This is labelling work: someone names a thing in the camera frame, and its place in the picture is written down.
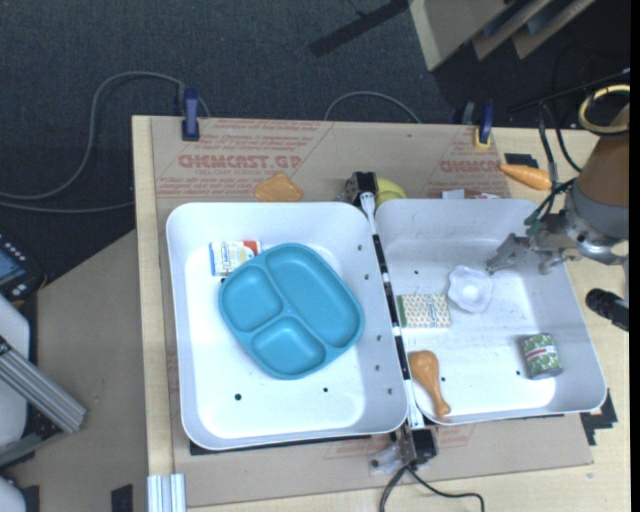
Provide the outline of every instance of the black cable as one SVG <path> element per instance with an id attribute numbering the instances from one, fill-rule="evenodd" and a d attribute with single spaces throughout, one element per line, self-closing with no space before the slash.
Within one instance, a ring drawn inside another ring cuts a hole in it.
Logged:
<path id="1" fill-rule="evenodd" d="M 595 53 L 596 55 L 604 59 L 631 59 L 630 51 L 609 52 L 601 48 L 591 46 L 582 41 L 581 37 L 578 35 L 575 28 L 571 24 L 567 25 L 566 29 L 569 36 L 571 36 L 576 44 L 585 51 Z"/>
<path id="2" fill-rule="evenodd" d="M 347 0 L 347 3 L 353 8 L 354 12 L 360 16 L 361 18 L 366 16 L 366 14 L 361 11 L 360 9 L 358 9 L 358 7 L 356 6 L 356 4 L 354 4 L 351 0 Z"/>
<path id="3" fill-rule="evenodd" d="M 102 84 L 100 84 L 100 86 L 98 87 L 98 89 L 93 95 L 93 101 L 91 103 L 91 113 L 89 117 L 89 137 L 87 139 L 87 146 L 85 148 L 82 162 L 80 163 L 80 166 L 78 167 L 78 169 L 72 174 L 72 176 L 69 179 L 67 179 L 67 181 L 65 181 L 62 185 L 59 185 L 58 187 L 52 190 L 49 190 L 47 192 L 43 192 L 40 194 L 23 195 L 23 194 L 10 194 L 7 192 L 0 191 L 0 198 L 9 199 L 12 201 L 38 201 L 41 199 L 47 199 L 47 198 L 56 196 L 66 191 L 84 172 L 89 162 L 89 157 L 91 156 L 91 152 L 93 150 L 93 146 L 95 144 L 95 139 L 96 139 L 96 118 L 97 118 L 97 110 L 98 110 L 98 100 L 100 98 L 100 95 L 111 82 L 114 82 L 115 80 L 120 80 L 122 78 L 128 78 L 128 79 L 156 78 L 156 79 L 165 80 L 165 81 L 174 83 L 180 89 L 184 89 L 186 87 L 184 82 L 182 82 L 181 80 L 178 80 L 177 78 L 173 78 L 171 76 L 164 75 L 162 73 L 155 73 L 151 71 L 125 71 L 123 73 L 118 73 L 117 75 L 113 75 L 107 78 L 102 82 Z M 198 101 L 202 105 L 207 117 L 211 117 L 211 113 L 209 112 L 209 107 L 207 106 L 207 104 L 200 98 L 198 99 Z M 7 208 L 15 207 L 15 205 L 12 205 L 10 203 L 1 203 L 1 204 L 3 207 L 7 207 Z M 45 211 L 45 210 L 46 208 L 40 209 L 40 210 L 34 209 L 34 211 Z"/>
<path id="4" fill-rule="evenodd" d="M 396 485 L 398 484 L 398 482 L 400 481 L 400 479 L 404 475 L 405 471 L 409 471 L 409 473 L 411 473 L 413 478 L 415 478 L 418 481 L 419 484 L 421 484 L 422 486 L 426 487 L 427 489 L 429 489 L 434 494 L 437 494 L 438 496 L 442 496 L 443 498 L 456 498 L 456 499 L 458 499 L 458 498 L 477 498 L 478 500 L 480 500 L 480 511 L 484 512 L 484 510 L 485 510 L 484 509 L 484 499 L 482 498 L 482 496 L 480 494 L 475 493 L 475 492 L 465 492 L 465 493 L 460 493 L 460 494 L 451 494 L 451 493 L 439 491 L 438 489 L 435 489 L 433 486 L 431 486 L 427 482 L 425 482 L 422 478 L 420 478 L 418 476 L 418 474 L 416 473 L 416 471 L 413 468 L 411 468 L 410 465 L 401 467 L 396 472 L 396 474 L 393 475 L 393 478 L 391 478 L 391 480 L 389 481 L 387 486 L 384 488 L 384 491 L 382 492 L 382 497 L 380 499 L 380 507 L 378 509 L 379 512 L 385 512 L 385 504 L 387 503 L 387 500 L 389 499 L 389 496 L 391 495 L 391 491 L 393 491 L 393 489 L 396 487 Z"/>
<path id="5" fill-rule="evenodd" d="M 324 114 L 324 119 L 323 121 L 327 121 L 329 119 L 329 114 L 331 114 L 331 111 L 333 110 L 333 108 L 340 103 L 341 101 L 344 101 L 348 98 L 353 98 L 355 96 L 371 96 L 374 98 L 380 98 L 386 101 L 389 101 L 391 103 L 393 103 L 394 105 L 400 107 L 402 110 L 405 111 L 405 113 L 407 113 L 416 123 L 418 124 L 422 124 L 422 121 L 420 120 L 420 118 L 409 108 L 407 107 L 405 104 L 401 103 L 400 101 L 398 101 L 397 99 L 388 96 L 386 94 L 382 94 L 379 92 L 375 92 L 375 91 L 354 91 L 354 92 L 349 92 L 347 94 L 343 94 L 342 96 L 340 96 L 338 99 L 336 99 L 335 101 L 333 101 L 331 103 L 331 105 L 329 105 L 329 108 L 327 108 L 325 114 Z"/>
<path id="6" fill-rule="evenodd" d="M 575 178 L 571 179 L 569 181 L 566 181 L 566 182 L 558 185 L 557 187 L 555 187 L 551 191 L 551 193 L 545 198 L 545 200 L 542 201 L 542 203 L 540 203 L 540 205 L 538 205 L 538 207 L 533 211 L 533 213 L 525 220 L 525 224 L 528 225 L 528 226 L 533 225 L 538 220 L 542 220 L 547 215 L 549 215 L 549 213 L 551 213 L 551 209 L 553 208 L 553 202 L 555 200 L 555 197 L 560 195 L 560 194 L 564 194 L 567 190 L 569 190 L 571 188 L 571 186 L 573 185 L 574 182 L 575 182 Z M 546 208 L 544 214 L 542 216 L 540 216 L 540 213 L 545 208 L 545 206 L 547 208 Z"/>
<path id="7" fill-rule="evenodd" d="M 551 92 L 555 93 L 558 92 L 560 89 L 560 87 L 558 87 L 558 75 L 559 75 L 559 70 L 565 68 L 565 66 L 563 66 L 563 62 L 565 60 L 565 56 L 569 55 L 570 52 L 572 50 L 579 50 L 582 55 L 584 56 L 584 63 L 582 64 L 582 66 L 580 67 L 580 70 L 577 73 L 572 73 L 571 77 L 572 80 L 575 81 L 575 78 L 578 78 L 578 80 L 582 83 L 591 80 L 592 79 L 592 74 L 593 74 L 593 62 L 590 58 L 590 55 L 588 54 L 588 52 L 579 44 L 576 43 L 571 43 L 567 46 L 565 46 L 562 50 L 560 50 L 560 52 L 558 53 L 558 55 L 555 58 L 555 62 L 553 65 L 553 70 L 551 72 Z M 574 60 L 577 60 L 578 56 L 576 56 L 575 58 L 572 56 L 571 61 L 573 62 Z M 555 98 L 550 100 L 551 103 L 551 107 L 553 109 L 553 112 L 555 113 L 555 117 L 556 119 L 560 119 L 560 124 L 558 124 L 557 126 L 565 126 L 566 124 L 566 120 L 567 118 L 569 118 L 569 116 L 571 115 L 571 113 L 575 110 L 575 107 L 569 107 L 565 109 L 565 113 L 563 115 L 559 114 L 559 104 L 561 103 L 560 100 L 567 100 L 568 96 L 565 97 L 560 97 L 560 98 Z"/>
<path id="8" fill-rule="evenodd" d="M 573 167 L 573 169 L 576 172 L 579 172 L 579 173 L 582 172 L 582 169 L 580 168 L 580 166 L 573 161 L 573 158 L 571 158 L 571 155 L 569 155 L 569 152 L 567 151 L 567 146 L 564 143 L 564 137 L 562 136 L 562 132 L 560 131 L 560 127 L 558 125 L 558 122 L 557 122 L 553 112 L 549 108 L 549 105 L 547 103 L 543 103 L 541 105 L 541 107 L 545 110 L 545 112 L 549 116 L 549 119 L 551 119 L 551 124 L 553 125 L 553 130 L 554 130 L 554 132 L 556 134 L 556 137 L 558 139 L 558 144 L 560 145 L 560 151 L 562 151 L 562 156 L 564 156 L 564 158 L 567 161 L 567 163 L 571 167 Z"/>
<path id="9" fill-rule="evenodd" d="M 540 141 L 542 142 L 542 147 L 544 148 L 544 152 L 547 155 L 547 162 L 549 162 L 549 164 L 553 164 L 554 163 L 553 153 L 551 151 L 551 146 L 549 145 L 549 139 L 547 139 L 547 127 L 544 124 L 542 105 L 544 105 L 544 103 L 540 104 L 540 110 L 538 115 L 538 133 L 540 134 Z"/>
<path id="10" fill-rule="evenodd" d="M 7 203 L 5 201 L 0 201 L 0 208 L 11 208 L 13 210 L 22 210 L 27 212 L 53 213 L 53 214 L 62 214 L 62 215 L 106 213 L 106 212 L 112 212 L 115 210 L 124 210 L 125 208 L 130 208 L 134 205 L 135 203 L 133 201 L 129 201 L 127 203 L 111 204 L 106 206 L 96 206 L 93 208 L 49 208 L 46 206 L 28 206 L 23 204 L 14 204 L 14 203 Z"/>
<path id="11" fill-rule="evenodd" d="M 398 484 L 398 482 L 400 481 L 400 479 L 402 478 L 402 476 L 404 475 L 404 472 L 406 470 L 407 470 L 407 466 L 401 467 L 396 472 L 396 474 L 393 475 L 393 478 L 391 478 L 391 480 L 389 480 L 389 483 L 384 488 L 384 491 L 382 491 L 382 497 L 380 498 L 380 507 L 378 507 L 378 511 L 379 512 L 384 512 L 384 506 L 387 503 L 387 500 L 389 499 L 389 496 L 391 495 L 391 491 L 393 491 L 393 489 Z"/>
<path id="12" fill-rule="evenodd" d="M 477 498 L 478 500 L 480 500 L 480 510 L 484 512 L 484 498 L 477 492 L 463 492 L 460 494 L 450 494 L 450 493 L 442 492 L 435 489 L 434 487 L 429 485 L 427 482 L 422 480 L 422 478 L 420 478 L 412 468 L 407 468 L 407 469 L 409 470 L 409 473 L 413 475 L 413 478 L 415 478 L 420 484 L 422 484 L 423 486 L 425 486 L 427 489 L 437 494 L 438 496 L 442 496 L 443 498 Z"/>
<path id="13" fill-rule="evenodd" d="M 549 94 L 548 96 L 545 96 L 544 98 L 538 98 L 536 100 L 533 101 L 527 101 L 525 103 L 520 103 L 519 105 L 515 105 L 513 107 L 509 107 L 507 109 L 507 112 L 509 114 L 513 114 L 515 112 L 519 112 L 520 110 L 524 110 L 530 107 L 535 107 L 536 105 L 540 105 L 541 103 L 544 103 L 546 101 L 550 101 L 556 98 L 560 98 L 562 96 L 566 96 L 567 94 L 571 94 L 573 92 L 577 92 L 577 91 L 584 91 L 586 89 L 589 89 L 595 85 L 599 85 L 605 82 L 610 82 L 612 80 L 620 80 L 623 77 L 626 77 L 627 75 L 631 74 L 631 68 L 625 68 L 622 71 L 618 72 L 618 73 L 614 73 L 612 75 L 608 75 L 605 76 L 604 78 L 599 78 L 598 80 L 593 80 L 592 82 L 589 82 L 588 84 L 581 84 L 581 85 L 577 85 L 575 87 L 572 87 L 571 89 L 567 89 L 565 91 L 560 91 L 560 92 L 556 92 L 553 94 Z"/>

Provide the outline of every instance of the dark carpet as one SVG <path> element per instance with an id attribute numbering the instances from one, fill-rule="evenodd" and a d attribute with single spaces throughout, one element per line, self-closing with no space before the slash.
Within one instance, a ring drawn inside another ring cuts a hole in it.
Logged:
<path id="1" fill-rule="evenodd" d="M 65 183 L 84 155 L 96 89 L 124 71 L 182 80 L 216 117 L 322 119 L 339 96 L 368 90 L 396 98 L 425 123 L 451 123 L 467 102 L 490 99 L 495 125 L 534 127 L 535 109 L 509 108 L 630 66 L 630 14 L 631 0 L 600 0 L 525 60 L 510 41 L 483 62 L 467 45 L 429 72 L 398 0 L 1 0 L 0 193 L 34 195 Z M 583 98 L 554 103 L 563 127 L 575 123 Z M 30 248 L 51 280 L 133 229 L 133 208 L 63 215 L 6 203 L 82 209 L 131 201 L 134 114 L 176 114 L 176 87 L 151 78 L 111 84 L 79 179 L 45 200 L 0 196 L 0 229 Z M 340 103 L 331 119 L 412 122 L 367 97 Z"/>

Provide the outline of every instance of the white tray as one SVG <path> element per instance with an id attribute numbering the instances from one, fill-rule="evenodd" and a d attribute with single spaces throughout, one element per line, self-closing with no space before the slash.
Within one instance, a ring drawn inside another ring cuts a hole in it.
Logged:
<path id="1" fill-rule="evenodd" d="M 298 380 L 265 373 L 224 323 L 208 245 L 258 240 L 318 252 L 353 292 L 364 331 L 347 352 Z M 407 399 L 371 232 L 344 203 L 190 203 L 167 221 L 182 422 L 210 450 L 396 429 Z"/>
<path id="2" fill-rule="evenodd" d="M 396 296 L 446 293 L 457 265 L 484 269 L 509 233 L 524 234 L 535 205 L 517 199 L 393 200 L 377 211 L 380 239 Z M 441 389 L 451 413 L 435 416 L 414 382 L 418 407 L 442 424 L 541 416 L 598 408 L 606 395 L 600 364 L 564 265 L 548 275 L 528 254 L 495 273 L 487 309 L 467 313 L 449 301 L 452 324 L 404 329 L 407 352 L 428 349 L 440 363 Z M 555 340 L 563 372 L 531 380 L 519 341 L 539 332 Z"/>

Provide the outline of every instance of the wooden table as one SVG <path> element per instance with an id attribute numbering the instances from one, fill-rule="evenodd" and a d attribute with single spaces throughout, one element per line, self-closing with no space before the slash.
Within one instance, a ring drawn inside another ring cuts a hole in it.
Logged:
<path id="1" fill-rule="evenodd" d="M 175 472 L 168 377 L 165 351 L 163 306 L 159 267 L 159 236 L 156 216 L 155 176 L 153 169 L 152 118 L 133 118 L 133 142 L 135 185 L 137 202 L 137 233 L 140 265 L 140 299 L 144 352 L 144 378 L 147 418 L 148 465 L 151 475 L 170 475 Z M 400 133 L 405 128 L 388 125 L 385 130 Z M 412 126 L 413 133 L 437 136 L 438 126 Z M 569 152 L 579 163 L 584 163 L 591 153 L 596 138 L 587 132 L 570 132 L 566 135 Z M 536 130 L 493 130 L 495 144 L 500 154 L 530 153 L 544 162 L 544 152 Z M 560 149 L 550 134 L 552 149 L 558 160 Z M 572 176 L 570 168 L 559 162 L 561 178 Z M 545 193 L 533 191 L 510 181 L 513 197 L 523 197 L 536 203 Z M 586 293 L 601 287 L 619 295 L 624 294 L 624 275 L 619 267 L 607 268 L 592 261 L 569 263 L 568 270 L 579 301 Z M 629 412 L 629 337 L 610 323 L 587 311 L 585 320 L 598 352 L 603 373 L 611 390 L 618 415 L 613 429 L 598 431 L 597 446 L 593 448 L 595 463 L 590 466 L 572 467 L 540 472 L 503 474 L 492 477 L 472 478 L 442 482 L 443 491 L 475 491 L 484 496 L 487 510 L 520 511 L 621 511 L 631 508 L 630 491 L 630 412 Z M 303 497 L 281 498 L 260 502 L 245 502 L 216 507 L 200 507 L 198 511 L 283 511 L 283 510 L 377 510 L 381 490 L 379 488 L 327 493 Z M 418 485 L 402 485 L 393 493 L 388 510 L 479 510 L 472 501 L 452 503 L 451 500 L 434 497 Z"/>

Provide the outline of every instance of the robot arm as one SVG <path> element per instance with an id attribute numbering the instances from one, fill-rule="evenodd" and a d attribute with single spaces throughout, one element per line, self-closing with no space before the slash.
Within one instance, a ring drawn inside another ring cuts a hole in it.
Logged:
<path id="1" fill-rule="evenodd" d="M 629 256 L 620 256 L 613 249 L 629 240 L 629 112 L 627 105 L 614 121 L 626 125 L 627 130 L 618 136 L 602 136 L 580 176 L 561 186 L 566 199 L 560 212 L 540 218 L 534 212 L 527 236 L 510 234 L 487 262 L 487 271 L 493 274 L 517 264 L 533 251 L 540 255 L 538 270 L 543 274 L 563 261 L 583 257 L 605 265 L 622 265 L 627 283 L 625 298 L 596 289 L 589 292 L 586 302 L 593 311 L 627 331 Z"/>

